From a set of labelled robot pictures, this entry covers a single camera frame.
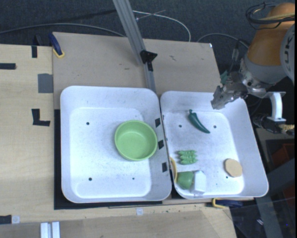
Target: green bowl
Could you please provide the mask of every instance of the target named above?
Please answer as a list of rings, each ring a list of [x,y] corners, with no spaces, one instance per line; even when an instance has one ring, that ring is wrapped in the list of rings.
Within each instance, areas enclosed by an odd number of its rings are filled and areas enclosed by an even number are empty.
[[[157,136],[151,126],[143,121],[129,120],[121,123],[115,131],[115,146],[127,160],[142,161],[157,150]]]

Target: white cable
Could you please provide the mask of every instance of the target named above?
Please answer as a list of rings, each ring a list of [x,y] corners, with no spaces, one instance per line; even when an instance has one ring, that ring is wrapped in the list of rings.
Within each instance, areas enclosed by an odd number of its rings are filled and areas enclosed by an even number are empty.
[[[176,20],[174,18],[170,18],[170,17],[167,17],[167,16],[158,15],[158,14],[155,14],[155,13],[148,13],[148,12],[142,12],[142,11],[137,11],[137,10],[134,10],[133,12],[139,13],[139,14],[152,15],[152,16],[156,16],[156,17],[166,18],[166,19],[177,22],[178,24],[182,25],[187,30],[187,32],[189,34],[189,42],[190,42],[191,33],[190,33],[189,29],[183,23],[181,23],[179,20]]]
[[[208,36],[212,36],[212,35],[220,35],[220,36],[225,36],[225,37],[228,37],[228,38],[231,38],[231,39],[234,39],[236,41],[239,41],[244,47],[246,47],[248,49],[248,45],[246,43],[244,43],[243,41],[239,40],[238,38],[234,37],[234,36],[231,36],[231,35],[228,35],[228,34],[221,34],[221,33],[212,33],[212,34],[206,34],[202,37],[200,37],[197,42],[200,42],[202,39],[208,37]]]

